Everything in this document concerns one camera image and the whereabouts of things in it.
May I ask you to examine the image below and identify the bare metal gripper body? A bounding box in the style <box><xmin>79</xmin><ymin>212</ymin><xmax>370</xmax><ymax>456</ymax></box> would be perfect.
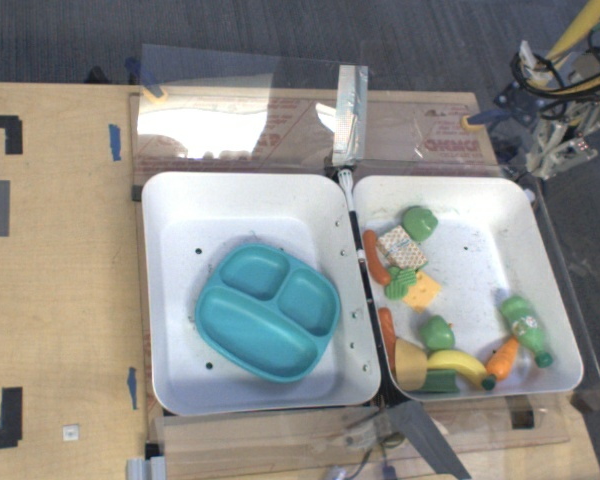
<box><xmin>559</xmin><ymin>101</ymin><xmax>600</xmax><ymax>163</ymax></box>

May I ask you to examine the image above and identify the white plastic tray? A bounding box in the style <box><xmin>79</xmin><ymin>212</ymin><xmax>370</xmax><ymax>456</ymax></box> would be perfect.
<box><xmin>352</xmin><ymin>174</ymin><xmax>585</xmax><ymax>403</ymax></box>
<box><xmin>140</xmin><ymin>170</ymin><xmax>383</xmax><ymax>417</ymax></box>

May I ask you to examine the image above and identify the green bell pepper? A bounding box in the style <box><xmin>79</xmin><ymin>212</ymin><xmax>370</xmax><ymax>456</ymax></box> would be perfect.
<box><xmin>418</xmin><ymin>315</ymin><xmax>456</xmax><ymax>353</ymax></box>
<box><xmin>400</xmin><ymin>205</ymin><xmax>440</xmax><ymax>243</ymax></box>

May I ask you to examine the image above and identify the green plastic bottle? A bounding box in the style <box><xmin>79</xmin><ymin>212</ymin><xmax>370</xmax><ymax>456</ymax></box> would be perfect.
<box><xmin>498</xmin><ymin>295</ymin><xmax>555</xmax><ymax>369</ymax></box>

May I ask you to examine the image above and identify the white patterned carton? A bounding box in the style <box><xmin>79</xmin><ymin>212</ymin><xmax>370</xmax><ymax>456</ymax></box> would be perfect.
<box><xmin>376</xmin><ymin>225</ymin><xmax>429</xmax><ymax>271</ymax></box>

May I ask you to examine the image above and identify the yellow cheese slice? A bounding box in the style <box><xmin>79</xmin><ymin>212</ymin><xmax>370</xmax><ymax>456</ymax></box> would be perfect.
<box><xmin>402</xmin><ymin>270</ymin><xmax>442</xmax><ymax>315</ymax></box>

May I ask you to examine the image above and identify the green ridged toy leaf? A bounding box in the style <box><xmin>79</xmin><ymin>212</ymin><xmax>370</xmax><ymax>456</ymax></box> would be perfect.
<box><xmin>383</xmin><ymin>266</ymin><xmax>418</xmax><ymax>302</ymax></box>

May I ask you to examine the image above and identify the orange carrot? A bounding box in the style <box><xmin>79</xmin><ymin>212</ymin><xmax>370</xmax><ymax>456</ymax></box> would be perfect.
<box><xmin>484</xmin><ymin>336</ymin><xmax>521</xmax><ymax>383</ymax></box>

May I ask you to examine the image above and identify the orange sausage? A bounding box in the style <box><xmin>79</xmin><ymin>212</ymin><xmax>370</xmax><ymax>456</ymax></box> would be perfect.
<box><xmin>362</xmin><ymin>229</ymin><xmax>392</xmax><ymax>288</ymax></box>
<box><xmin>377</xmin><ymin>307</ymin><xmax>398</xmax><ymax>375</ymax></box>

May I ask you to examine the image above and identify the thin black and white rod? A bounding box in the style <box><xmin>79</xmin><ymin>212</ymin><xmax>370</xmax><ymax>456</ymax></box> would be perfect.
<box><xmin>336</xmin><ymin>166</ymin><xmax>396</xmax><ymax>409</ymax></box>

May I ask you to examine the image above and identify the yellow banana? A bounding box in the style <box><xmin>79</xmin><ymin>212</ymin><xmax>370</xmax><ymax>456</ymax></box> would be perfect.
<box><xmin>426</xmin><ymin>349</ymin><xmax>497</xmax><ymax>391</ymax></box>

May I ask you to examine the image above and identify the green flat block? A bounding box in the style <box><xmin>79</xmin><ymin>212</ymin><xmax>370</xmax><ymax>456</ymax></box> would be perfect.
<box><xmin>418</xmin><ymin>369</ymin><xmax>461</xmax><ymax>395</ymax></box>

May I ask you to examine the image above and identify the tan bread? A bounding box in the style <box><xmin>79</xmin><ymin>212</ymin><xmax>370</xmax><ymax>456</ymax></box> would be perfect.
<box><xmin>394</xmin><ymin>337</ymin><xmax>429</xmax><ymax>392</ymax></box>

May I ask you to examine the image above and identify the teal divided plate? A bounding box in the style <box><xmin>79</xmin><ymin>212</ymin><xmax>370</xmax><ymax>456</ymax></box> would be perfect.
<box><xmin>194</xmin><ymin>241</ymin><xmax>342</xmax><ymax>384</ymax></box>

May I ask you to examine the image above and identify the brown cardboard board, red print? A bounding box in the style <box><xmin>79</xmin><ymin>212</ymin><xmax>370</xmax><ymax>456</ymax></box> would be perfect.
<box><xmin>128</xmin><ymin>87</ymin><xmax>591</xmax><ymax>471</ymax></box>

